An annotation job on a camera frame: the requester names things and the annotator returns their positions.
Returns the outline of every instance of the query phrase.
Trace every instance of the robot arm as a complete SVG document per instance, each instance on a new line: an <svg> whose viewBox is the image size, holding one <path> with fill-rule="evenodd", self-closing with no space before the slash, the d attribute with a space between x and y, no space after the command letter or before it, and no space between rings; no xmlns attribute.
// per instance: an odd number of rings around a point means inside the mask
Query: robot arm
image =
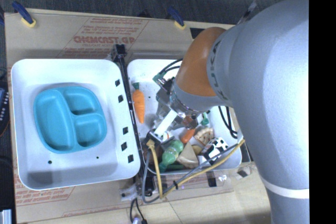
<svg viewBox="0 0 336 224"><path fill-rule="evenodd" d="M172 86L187 115L231 106L270 200L272 222L309 223L308 0L286 0L194 40Z"/></svg>

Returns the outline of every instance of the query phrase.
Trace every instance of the label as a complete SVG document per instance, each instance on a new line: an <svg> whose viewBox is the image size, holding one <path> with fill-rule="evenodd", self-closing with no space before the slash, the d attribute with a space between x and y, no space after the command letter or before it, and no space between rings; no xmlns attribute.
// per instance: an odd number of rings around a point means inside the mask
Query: label
<svg viewBox="0 0 336 224"><path fill-rule="evenodd" d="M128 51L149 20L91 17L67 43L57 58L104 59L115 44Z"/></svg>

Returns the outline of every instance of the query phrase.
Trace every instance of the orange object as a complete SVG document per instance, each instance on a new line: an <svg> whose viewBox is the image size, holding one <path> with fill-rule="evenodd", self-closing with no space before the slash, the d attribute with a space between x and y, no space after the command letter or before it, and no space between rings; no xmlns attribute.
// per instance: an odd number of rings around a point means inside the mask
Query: orange object
<svg viewBox="0 0 336 224"><path fill-rule="evenodd" d="M199 96L216 96L206 72L206 63L216 39L225 31L210 27L200 32L183 57L175 81L181 90Z"/></svg>
<svg viewBox="0 0 336 224"><path fill-rule="evenodd" d="M183 144L187 143L191 139L191 137L194 136L194 134L195 134L195 129L187 130L187 132L185 133L185 135L183 135L181 137L181 142Z"/></svg>
<svg viewBox="0 0 336 224"><path fill-rule="evenodd" d="M137 114L138 120L140 123L143 123L145 120L145 96L142 91L140 91L140 84L133 83L135 91L133 92L132 99L135 113Z"/></svg>

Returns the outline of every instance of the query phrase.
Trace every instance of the blue clamp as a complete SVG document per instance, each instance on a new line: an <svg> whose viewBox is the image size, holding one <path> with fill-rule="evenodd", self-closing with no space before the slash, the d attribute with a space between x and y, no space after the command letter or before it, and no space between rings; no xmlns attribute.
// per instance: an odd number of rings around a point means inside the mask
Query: blue clamp
<svg viewBox="0 0 336 224"><path fill-rule="evenodd" d="M5 12L0 6L0 25L5 26Z"/></svg>
<svg viewBox="0 0 336 224"><path fill-rule="evenodd" d="M170 14L175 19L175 26L177 26L179 29L184 29L186 27L186 24L183 22L182 16L178 13L178 11L170 6L167 9L168 14Z"/></svg>
<svg viewBox="0 0 336 224"><path fill-rule="evenodd" d="M31 17L26 8L23 5L21 5L18 1L13 1L12 6L17 12L21 14L22 16L21 21L25 25L27 25L28 27L34 27L36 25L36 21Z"/></svg>

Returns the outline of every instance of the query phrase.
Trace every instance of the gray robot arm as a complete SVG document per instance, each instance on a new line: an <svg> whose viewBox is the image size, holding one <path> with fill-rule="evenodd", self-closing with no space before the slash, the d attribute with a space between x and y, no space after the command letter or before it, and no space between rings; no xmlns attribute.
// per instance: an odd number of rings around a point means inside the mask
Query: gray robot arm
<svg viewBox="0 0 336 224"><path fill-rule="evenodd" d="M180 87L183 74L173 84L188 111L235 109L275 224L310 222L308 27L309 0L280 2L215 40L206 62L215 96Z"/></svg>

